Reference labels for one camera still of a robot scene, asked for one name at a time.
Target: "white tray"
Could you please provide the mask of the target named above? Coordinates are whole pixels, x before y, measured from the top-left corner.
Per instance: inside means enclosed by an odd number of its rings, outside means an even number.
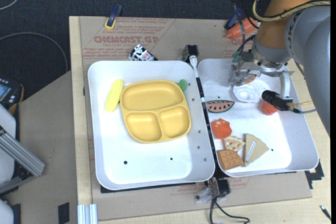
[[[183,137],[143,144],[128,134],[120,105],[113,112],[104,109],[115,79],[131,83],[185,79],[184,92],[192,126]],[[95,143],[96,175],[111,190],[156,185],[203,182],[215,170],[212,148],[192,67],[182,61],[98,61],[88,70],[88,82]]]
[[[241,177],[271,173],[310,170],[317,166],[319,158],[306,118],[303,114],[290,111],[266,115],[259,103],[239,102],[229,85],[231,59],[205,59],[198,65],[205,101],[229,100],[235,104],[222,113],[208,113],[209,121],[222,118],[230,123],[232,136],[244,139],[249,133],[258,137],[270,148],[263,156],[247,167],[236,167],[225,171],[228,176]],[[280,92],[280,79],[262,74],[250,85],[262,94],[264,90]],[[299,102],[294,85],[290,80],[290,96]],[[216,150],[222,150],[221,140],[214,137]]]

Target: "yellow plate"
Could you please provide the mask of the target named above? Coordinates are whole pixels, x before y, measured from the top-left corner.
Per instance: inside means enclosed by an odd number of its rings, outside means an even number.
[[[182,137],[191,128],[186,98],[170,80],[149,80],[125,87],[120,107],[129,134],[142,143]]]

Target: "toy watermelon slice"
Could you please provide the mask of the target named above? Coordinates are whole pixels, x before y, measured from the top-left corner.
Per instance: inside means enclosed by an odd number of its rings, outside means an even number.
[[[221,113],[229,110],[234,105],[234,103],[234,101],[215,100],[206,102],[206,107],[209,112]]]

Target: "wooden table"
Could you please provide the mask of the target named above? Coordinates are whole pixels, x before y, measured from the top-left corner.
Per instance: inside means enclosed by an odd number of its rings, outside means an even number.
[[[81,52],[80,17],[69,17],[72,93],[75,124],[77,194],[79,205],[92,204],[92,190],[89,167],[88,139],[86,129],[86,108],[83,96],[83,68]],[[300,100],[310,100],[305,81],[293,62],[289,69],[295,71],[292,80]],[[245,216],[251,223],[329,223],[320,205],[331,213],[331,157],[330,138],[316,112],[306,116],[309,128],[320,157],[324,177],[313,182],[312,198],[288,200],[264,204],[225,208],[234,216]],[[237,220],[224,216],[218,209],[213,214],[214,222],[237,223]],[[163,215],[100,221],[99,223],[209,223],[208,210],[193,210]]]

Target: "blue and yellow clamp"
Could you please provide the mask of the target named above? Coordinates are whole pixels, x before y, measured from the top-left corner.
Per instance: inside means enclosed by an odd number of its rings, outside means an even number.
[[[114,28],[116,21],[115,18],[118,17],[122,12],[122,5],[115,3],[111,15],[106,19],[105,29],[110,31]]]

